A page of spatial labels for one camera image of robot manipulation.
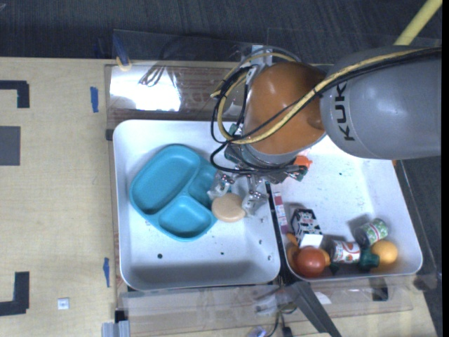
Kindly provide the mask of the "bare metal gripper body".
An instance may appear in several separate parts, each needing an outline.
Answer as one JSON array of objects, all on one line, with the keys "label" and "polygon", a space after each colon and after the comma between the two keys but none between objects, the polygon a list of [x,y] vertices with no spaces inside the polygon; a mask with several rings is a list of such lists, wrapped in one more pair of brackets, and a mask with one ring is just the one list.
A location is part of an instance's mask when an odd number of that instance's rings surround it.
[{"label": "bare metal gripper body", "polygon": [[272,184],[286,178],[301,181],[309,171],[309,158],[298,153],[266,154],[252,145],[228,145],[224,157],[235,164],[238,172],[254,175]]}]

